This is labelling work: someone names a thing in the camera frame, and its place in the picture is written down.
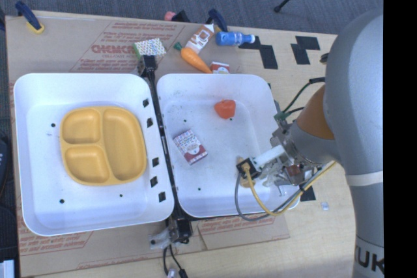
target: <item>table surface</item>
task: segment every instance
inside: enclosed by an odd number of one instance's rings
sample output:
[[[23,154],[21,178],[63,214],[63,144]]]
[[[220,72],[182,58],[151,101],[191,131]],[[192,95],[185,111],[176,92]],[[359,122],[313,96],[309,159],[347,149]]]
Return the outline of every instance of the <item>table surface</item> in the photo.
[[[89,24],[94,17],[76,14],[54,14],[35,12],[39,18],[62,17],[64,20],[85,20]],[[138,24],[172,25],[173,36],[165,36],[167,55],[161,62],[157,79],[170,72],[196,73],[179,57],[172,57],[176,51],[176,41],[185,45],[198,24],[152,20],[132,20]],[[67,32],[72,38],[62,38],[59,45],[51,46],[48,41],[39,42],[32,32],[25,31],[29,38],[19,41],[14,30],[25,30],[23,18],[8,18],[8,61],[10,86],[20,76],[30,72],[67,72],[67,56],[80,52],[85,58],[85,50],[77,51],[77,38],[80,32]],[[308,79],[325,75],[325,65],[319,62],[320,56],[328,53],[336,36],[305,32],[275,31],[229,27],[230,31],[240,31],[259,37],[263,46],[272,46],[278,69],[265,68],[259,49],[240,49],[238,47],[219,47],[210,41],[201,52],[201,57],[211,61],[223,61],[231,65],[231,73],[255,74],[264,78],[271,87],[274,99],[280,106],[286,106]],[[46,62],[31,57],[32,50],[44,52],[45,59],[55,53],[60,62]],[[25,54],[22,62],[20,55]],[[126,68],[133,72],[135,68]],[[309,97],[320,86],[312,85],[306,89],[293,107],[305,105]],[[225,249],[177,255],[180,265],[189,277],[350,277],[354,258],[355,221],[351,194],[345,180],[343,167],[336,165],[326,176],[313,185],[315,200],[301,201],[298,206],[285,212],[285,220],[290,237],[284,240],[253,243]],[[168,267],[175,268],[170,256]],[[48,277],[73,277],[74,272],[53,273]],[[161,258],[141,260],[124,264],[114,264],[77,271],[78,277],[165,277]]]

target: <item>water bottle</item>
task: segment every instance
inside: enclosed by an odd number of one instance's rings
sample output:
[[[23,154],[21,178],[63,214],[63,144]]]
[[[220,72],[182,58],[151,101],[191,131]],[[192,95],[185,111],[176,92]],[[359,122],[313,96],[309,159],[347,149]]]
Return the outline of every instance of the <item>water bottle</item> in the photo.
[[[219,31],[216,34],[218,46],[239,46],[243,43],[254,43],[255,35],[245,35],[236,31]]]

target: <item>black hole in bin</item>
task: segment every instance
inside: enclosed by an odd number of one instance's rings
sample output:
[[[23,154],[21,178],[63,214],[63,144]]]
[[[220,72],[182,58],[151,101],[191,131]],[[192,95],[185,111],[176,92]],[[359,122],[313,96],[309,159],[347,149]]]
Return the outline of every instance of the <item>black hole in bin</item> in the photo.
[[[165,196],[165,192],[161,192],[159,194],[159,202],[163,202],[166,199],[167,199],[167,197]]]
[[[152,177],[150,182],[151,182],[151,187],[153,188],[156,184],[158,184],[158,178],[156,176]]]

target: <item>cardboard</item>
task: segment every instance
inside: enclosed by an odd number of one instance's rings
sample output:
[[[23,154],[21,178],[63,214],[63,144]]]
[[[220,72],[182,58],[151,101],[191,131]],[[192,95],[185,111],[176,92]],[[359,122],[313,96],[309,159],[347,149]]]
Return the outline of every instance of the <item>cardboard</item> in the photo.
[[[164,230],[163,221],[54,237],[37,236],[25,226],[16,153],[13,86],[20,76],[32,72],[136,74],[138,59],[132,44],[152,38],[159,38],[167,50],[158,65],[157,79],[167,73],[196,73],[196,69],[179,57],[179,51],[173,45],[176,42],[185,45],[201,25],[41,11],[34,13],[45,26],[40,35],[27,28],[23,17],[6,19],[21,276],[30,277],[161,257],[162,250],[151,250],[148,237]],[[246,34],[259,35],[263,44],[277,45],[276,31],[239,29]],[[280,36],[287,42],[282,48],[275,49],[276,52],[281,52],[277,58],[279,68],[285,69],[280,73],[263,68],[259,50],[219,47],[213,40],[205,46],[200,56],[207,64],[212,61],[229,64],[231,73],[251,73],[272,82],[274,97],[286,104],[298,90],[294,85],[296,78],[300,79],[301,87],[308,78],[324,75],[324,66],[318,62],[318,58],[328,52],[334,36],[324,36],[320,40],[322,50],[312,51],[310,55],[315,59],[315,64],[308,70],[297,66],[293,59],[290,45],[296,42],[294,34],[281,32]],[[307,90],[305,96],[300,97],[300,103],[306,103],[308,97]],[[289,238],[283,216],[269,217],[258,222],[244,221],[239,217],[221,217],[194,221],[192,225],[194,235],[188,245],[177,247],[178,253]]]

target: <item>divided yellow plate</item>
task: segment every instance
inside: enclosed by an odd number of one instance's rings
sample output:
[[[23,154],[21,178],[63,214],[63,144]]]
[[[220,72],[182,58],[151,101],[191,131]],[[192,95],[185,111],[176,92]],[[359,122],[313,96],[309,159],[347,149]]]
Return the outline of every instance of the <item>divided yellow plate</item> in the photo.
[[[61,121],[60,133],[65,169],[81,184],[122,184],[145,172],[142,129],[127,109],[97,106],[71,110]]]

